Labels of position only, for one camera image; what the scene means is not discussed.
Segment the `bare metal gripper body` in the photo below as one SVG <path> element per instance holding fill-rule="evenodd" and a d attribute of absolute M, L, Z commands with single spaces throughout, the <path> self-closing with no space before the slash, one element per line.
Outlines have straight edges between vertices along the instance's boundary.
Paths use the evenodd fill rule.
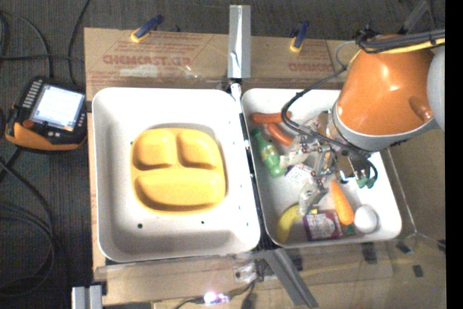
<path fill-rule="evenodd" d="M 365 154 L 341 136 L 333 119 L 328 119 L 326 137 L 336 154 L 336 163 L 343 177 L 366 178 Z"/>

